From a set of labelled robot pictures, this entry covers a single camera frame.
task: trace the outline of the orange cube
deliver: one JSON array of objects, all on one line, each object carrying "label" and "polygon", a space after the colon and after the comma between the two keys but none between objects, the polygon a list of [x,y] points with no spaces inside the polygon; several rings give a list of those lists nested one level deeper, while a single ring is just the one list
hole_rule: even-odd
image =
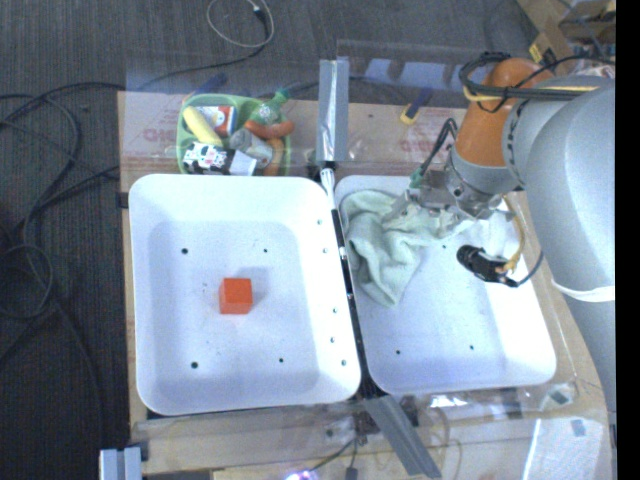
[{"label": "orange cube", "polygon": [[253,305],[251,279],[225,277],[220,284],[218,298],[223,315],[246,315]]}]

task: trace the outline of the green basket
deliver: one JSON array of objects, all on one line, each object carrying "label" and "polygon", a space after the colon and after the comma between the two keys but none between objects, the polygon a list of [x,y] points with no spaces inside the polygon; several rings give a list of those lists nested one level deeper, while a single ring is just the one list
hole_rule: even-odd
[{"label": "green basket", "polygon": [[[232,96],[227,94],[196,94],[195,96],[187,98],[180,109],[180,115],[178,116],[178,133],[176,135],[176,155],[180,172],[183,174],[189,174],[189,172],[184,168],[184,165],[182,165],[182,158],[184,157],[189,145],[197,141],[195,135],[191,133],[184,121],[184,118],[182,117],[182,109],[187,106],[207,107],[213,105],[229,105],[235,107],[238,112],[236,121],[237,130],[244,126],[244,123],[249,119],[251,112],[253,112],[253,110],[261,103],[264,102],[255,98]],[[286,176],[289,173],[289,164],[291,161],[291,139],[289,135],[281,138],[284,143],[284,153],[282,155],[282,161],[280,162],[278,175]],[[225,147],[228,147],[228,140],[228,138],[222,137],[222,142]]]}]

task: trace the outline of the towel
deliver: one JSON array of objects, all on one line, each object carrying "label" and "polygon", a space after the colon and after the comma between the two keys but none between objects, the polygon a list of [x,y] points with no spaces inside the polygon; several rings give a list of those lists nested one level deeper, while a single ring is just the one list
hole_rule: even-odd
[{"label": "towel", "polygon": [[359,286],[376,302],[395,307],[422,260],[422,249],[462,231],[465,222],[446,211],[431,215],[411,203],[387,222],[396,201],[377,190],[346,196],[340,205],[347,255]]}]

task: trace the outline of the black cable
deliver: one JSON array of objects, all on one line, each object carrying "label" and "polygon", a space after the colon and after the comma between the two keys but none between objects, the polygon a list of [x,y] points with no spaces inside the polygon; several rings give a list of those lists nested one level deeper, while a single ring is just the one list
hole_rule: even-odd
[{"label": "black cable", "polygon": [[[29,99],[28,102],[23,104],[17,110],[11,112],[8,116],[5,117],[0,122],[1,126],[8,126],[13,129],[16,129],[22,133],[28,133],[32,136],[38,137],[41,140],[46,140],[50,145],[57,144],[53,141],[48,135],[42,134],[39,132],[35,132],[28,128],[15,125],[11,120],[17,119],[18,117],[24,116],[30,112],[33,112],[37,108],[40,108],[42,105],[51,105],[56,108],[68,122],[72,132],[72,148],[71,152],[66,151],[59,144],[56,145],[56,149],[64,152],[65,156],[67,156],[67,160],[64,166],[60,169],[57,175],[53,178],[53,180],[49,183],[49,185],[44,189],[44,191],[40,194],[39,197],[36,198],[35,202],[32,204],[31,208],[25,215],[25,217],[14,227],[13,230],[10,230],[8,227],[4,226],[0,223],[0,231],[2,232],[3,240],[6,241],[7,246],[2,244],[2,249],[0,249],[0,273],[2,276],[0,277],[0,288],[5,290],[6,288],[12,289],[15,287],[15,283],[11,283],[11,277],[17,275],[23,276],[27,280],[31,280],[35,284],[37,284],[38,289],[41,292],[41,297],[37,299],[36,303],[33,306],[33,309],[30,311],[20,313],[15,309],[10,309],[6,307],[8,298],[3,297],[3,301],[0,301],[0,315],[10,318],[12,320],[18,320],[26,322],[26,326],[22,328],[21,332],[17,336],[17,338],[11,343],[8,347],[5,347],[5,351],[0,356],[0,365],[3,361],[18,347],[18,345],[22,342],[22,340],[26,339],[26,337],[40,325],[42,325],[46,320],[48,320],[53,315],[58,315],[61,319],[62,325],[67,330],[67,332],[71,335],[74,343],[77,346],[77,349],[80,353],[82,361],[84,362],[86,369],[88,371],[91,391],[93,393],[95,404],[96,404],[96,413],[97,413],[97,447],[98,449],[102,448],[104,432],[103,432],[103,411],[102,411],[102,402],[100,396],[100,388],[97,382],[97,376],[95,372],[95,367],[92,364],[91,358],[85,348],[84,342],[81,339],[78,331],[75,328],[75,325],[71,321],[70,317],[66,314],[66,312],[62,309],[57,301],[53,299],[53,285],[54,285],[54,274],[53,267],[50,258],[45,253],[45,251],[34,244],[31,244],[27,241],[27,228],[31,219],[35,216],[36,213],[42,211],[43,209],[50,207],[53,204],[56,204],[60,201],[67,199],[68,197],[79,193],[79,189],[83,186],[87,186],[89,182],[95,179],[99,179],[102,177],[106,177],[108,179],[117,179],[111,175],[111,171],[116,169],[117,167],[109,167],[108,169],[103,169],[100,171],[96,171],[92,167],[84,164],[84,162],[80,162],[77,158],[77,154],[79,151],[80,141],[81,141],[81,131],[79,123],[76,121],[75,117],[71,112],[59,102],[56,102],[52,99],[52,96],[56,93],[62,93],[66,90],[82,90],[88,88],[98,88],[98,87],[106,87],[110,89],[123,89],[123,87],[117,84],[108,84],[102,82],[89,82],[89,83],[79,83],[79,84],[69,84],[66,86],[58,87],[46,93],[43,93],[39,96],[33,97],[28,94],[5,94],[0,95],[0,100],[8,100],[8,99]],[[66,175],[66,173],[75,165],[83,166],[90,170],[93,175],[87,177],[80,182],[73,184],[70,187],[67,187],[64,190],[59,192],[55,192],[57,185],[60,183],[62,178]],[[34,289],[28,290],[30,294],[37,293]]]},{"label": "black cable", "polygon": [[353,454],[351,455],[351,462],[349,463],[349,467],[352,468],[356,462],[356,455],[358,454],[358,439],[353,440]]},{"label": "black cable", "polygon": [[[375,78],[362,76],[362,75],[351,75],[349,76],[349,82],[361,82],[365,84],[371,84],[377,87],[381,87],[385,91],[387,91],[390,95],[394,96],[398,102],[405,102],[406,96],[405,94],[399,90],[395,85],[386,83],[381,80],[377,80]],[[318,80],[312,82],[294,82],[284,87],[292,97],[297,97],[305,91],[312,89],[314,87],[318,87],[320,82]]]},{"label": "black cable", "polygon": [[316,471],[316,470],[320,469],[321,467],[326,466],[330,462],[336,460],[338,457],[340,457],[340,455],[342,455],[345,452],[345,450],[347,448],[349,448],[349,446],[351,446],[351,445],[357,446],[357,445],[354,444],[354,443],[356,443],[356,440],[357,440],[356,438],[352,439],[347,444],[345,444],[342,448],[340,448],[337,452],[335,452],[333,455],[329,455],[325,459],[323,459],[320,462],[318,462],[318,464],[316,464],[311,469],[309,469],[309,471]]},{"label": "black cable", "polygon": [[[492,19],[494,16],[496,16],[496,10],[499,7],[502,7],[502,5],[505,3],[505,1],[507,0],[500,0],[493,8],[492,10],[488,13],[488,17],[489,20]],[[520,15],[521,16],[525,16],[526,17],[526,13],[524,11],[524,9],[522,8],[522,6],[519,4],[518,0],[513,0],[516,4],[516,6],[518,7],[518,9],[520,10]],[[566,0],[555,0],[556,2],[560,3],[565,9],[570,10],[571,9],[571,4],[569,2],[567,2]],[[602,44],[600,43],[600,41],[598,41],[598,38],[596,37],[593,29],[588,25],[588,23],[582,19],[582,18],[578,18],[576,20],[582,27],[584,27],[585,31],[587,32],[587,34],[589,35],[589,39],[591,39],[591,42],[593,43],[597,53],[599,56],[601,57],[605,57],[604,54],[604,48],[602,47]],[[484,33],[485,33],[485,37],[488,39],[489,38],[489,34],[487,34],[487,22],[488,20],[485,19],[484,23],[483,23],[483,29],[484,29]]]},{"label": "black cable", "polygon": [[[20,131],[26,135],[32,135],[44,142],[46,142],[49,146],[51,146],[52,148],[54,148],[55,150],[59,151],[60,153],[62,153],[63,155],[67,156],[68,158],[70,158],[73,163],[79,167],[83,167],[84,169],[86,169],[87,171],[95,174],[96,171],[94,170],[93,167],[91,167],[89,164],[82,162],[81,160],[78,160],[76,157],[74,157],[71,153],[69,153],[66,149],[64,149],[60,144],[58,144],[56,141],[54,141],[51,137],[49,137],[48,135],[41,133],[41,132],[37,132],[35,130],[30,130],[29,128],[25,128],[24,126],[20,126],[18,124],[12,123],[11,121],[6,121],[4,119],[0,120],[0,124],[3,124],[5,126],[8,126],[10,128],[13,128],[14,130]],[[107,177],[111,177],[108,173],[105,173],[105,176]]]},{"label": "black cable", "polygon": [[[264,37],[265,37],[265,41],[267,41],[268,37],[269,37],[269,25],[267,24],[267,17],[264,13],[264,11],[262,11],[261,9],[254,11],[254,14],[256,15],[256,17],[260,20],[260,22],[262,23],[262,26],[264,28]],[[133,89],[134,91],[142,91],[144,89],[146,89],[147,87],[149,87],[150,85],[156,84],[158,82],[161,82],[162,80],[166,80],[167,78],[172,78],[174,76],[179,76],[179,75],[184,75],[187,73],[194,73],[197,71],[205,71],[208,69],[218,69],[218,68],[223,68],[226,66],[232,66],[234,64],[239,64],[240,62],[244,62],[246,60],[249,60],[253,57],[255,57],[256,55],[259,55],[268,45],[268,42],[265,42],[264,44],[262,44],[260,47],[258,47],[257,50],[253,51],[252,53],[250,53],[249,55],[245,55],[243,57],[239,57],[237,59],[232,59],[232,60],[228,60],[225,62],[218,62],[215,64],[208,64],[206,66],[198,66],[198,67],[193,67],[193,68],[186,68],[186,69],[180,69],[177,71],[171,71],[170,73],[166,73],[162,76],[156,77],[156,78],[152,78],[151,80],[146,81],[145,83],[143,83],[142,85],[138,86],[137,88]]]},{"label": "black cable", "polygon": [[[563,89],[540,89],[540,88],[522,88],[522,87],[496,87],[491,85],[483,85],[481,83],[473,82],[470,78],[471,73],[475,71],[479,67],[483,67],[487,64],[491,63],[499,63],[502,62],[511,56],[506,53],[484,53],[478,59],[473,60],[465,64],[459,72],[459,78],[469,92],[472,95],[485,95],[485,96],[495,96],[500,97],[503,100],[507,100],[509,98],[521,98],[521,99],[541,99],[541,100],[562,100],[569,101],[572,100],[581,94],[584,94],[585,91],[575,91],[575,90],[563,90]],[[576,59],[576,58],[584,58],[593,60],[596,62],[601,62],[604,64],[615,65],[615,62],[609,61],[608,59],[600,59],[594,58],[593,56],[589,56],[587,54],[581,56],[570,56],[560,59],[554,63],[554,65],[560,64],[561,62],[566,62],[568,60]]]},{"label": "black cable", "polygon": [[535,265],[533,266],[533,268],[531,269],[531,271],[524,276],[520,281],[516,282],[516,288],[518,286],[522,286],[524,283],[526,283],[529,279],[531,279],[534,275],[536,275],[536,272],[538,271],[538,269],[540,268],[540,265],[542,265],[542,260],[544,259],[544,254],[542,253],[542,251],[540,251],[540,254],[538,255],[538,259],[536,260]]},{"label": "black cable", "polygon": [[438,154],[438,151],[440,151],[440,149],[444,145],[445,141],[447,140],[447,135],[449,134],[451,134],[451,136],[453,137],[453,140],[456,139],[456,136],[458,134],[458,125],[456,124],[455,120],[451,117],[448,118],[442,125],[442,128],[440,129],[440,133],[438,134],[438,138],[436,139],[436,142],[433,145],[433,149],[431,150],[431,153],[420,166],[421,177],[424,176],[424,174],[427,172],[429,165],[431,165],[431,162],[433,161],[435,156]]},{"label": "black cable", "polygon": [[[544,66],[542,66],[540,69],[537,69],[536,71],[534,71],[533,73],[531,73],[530,75],[528,75],[526,78],[523,78],[522,80],[520,80],[520,82],[518,82],[517,84],[515,84],[513,86],[514,89],[519,89],[520,87],[522,87],[524,84],[526,84],[527,82],[529,82],[530,80],[534,79],[536,76],[538,76],[539,74],[545,72],[545,71],[550,71],[553,74],[553,68],[555,68],[556,66],[559,66],[560,64],[564,63],[564,62],[568,62],[571,60],[580,60],[580,59],[585,59],[585,60],[596,60],[594,59],[592,56],[587,55],[587,54],[576,54],[576,55],[569,55],[567,57],[563,57],[561,59],[557,59],[554,62],[550,62],[548,64],[545,64]],[[615,62],[610,61],[608,59],[597,59],[598,62],[600,62],[601,64],[609,64],[609,65],[615,65]],[[557,92],[556,90],[552,90],[549,92],[550,95],[553,94],[553,92]],[[578,92],[576,94],[576,97],[579,96],[580,94],[583,94],[581,92]],[[495,114],[496,112],[498,112],[498,110],[502,107],[502,105],[504,105],[507,100],[509,99],[509,96],[504,96],[500,102],[498,103],[498,105],[496,105],[493,109],[488,109],[485,108],[484,105],[482,105],[482,102],[478,102],[478,106],[484,110],[485,112],[488,112],[489,114]],[[554,99],[552,96],[549,98],[537,98],[537,99]]]},{"label": "black cable", "polygon": [[[486,39],[490,39],[490,34],[488,34],[488,33],[487,33],[488,25],[490,25],[490,24],[491,24],[491,20],[492,20],[492,19],[495,19],[495,16],[497,15],[497,12],[496,12],[496,11],[497,11],[500,7],[502,7],[506,1],[509,1],[509,0],[499,0],[499,1],[498,1],[498,3],[496,3],[496,4],[491,8],[491,10],[489,11],[489,13],[485,16],[485,18],[484,18],[484,20],[483,20],[483,30],[484,30],[484,36],[485,36],[485,38],[486,38]],[[510,1],[513,1],[513,2],[515,3],[516,7],[519,9],[519,12],[520,12],[519,16],[520,16],[521,18],[522,18],[522,17],[525,17],[528,21],[530,21],[530,20],[529,20],[529,18],[526,16],[526,13],[524,12],[524,9],[522,8],[522,6],[520,5],[520,3],[518,2],[518,0],[510,0]],[[556,1],[558,1],[559,3],[561,3],[561,4],[562,4],[563,6],[565,6],[567,9],[570,9],[570,8],[571,8],[571,6],[569,5],[569,3],[568,3],[568,2],[566,2],[565,0],[556,0]],[[490,49],[494,48],[494,46],[493,46],[493,42],[492,42],[492,41],[490,41],[490,40],[489,40],[489,41],[488,41],[488,43],[489,43],[489,48],[490,48]]]}]

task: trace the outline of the metal bracket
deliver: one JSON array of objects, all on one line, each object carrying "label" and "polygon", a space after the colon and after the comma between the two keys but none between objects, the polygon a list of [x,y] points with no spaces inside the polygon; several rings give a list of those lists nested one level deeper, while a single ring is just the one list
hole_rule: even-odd
[{"label": "metal bracket", "polygon": [[100,450],[100,480],[142,480],[142,453],[139,447]]},{"label": "metal bracket", "polygon": [[389,440],[407,474],[442,478],[440,469],[429,455],[402,406],[391,396],[364,400],[364,408]]},{"label": "metal bracket", "polygon": [[116,207],[124,210],[129,208],[129,192],[116,193]]}]

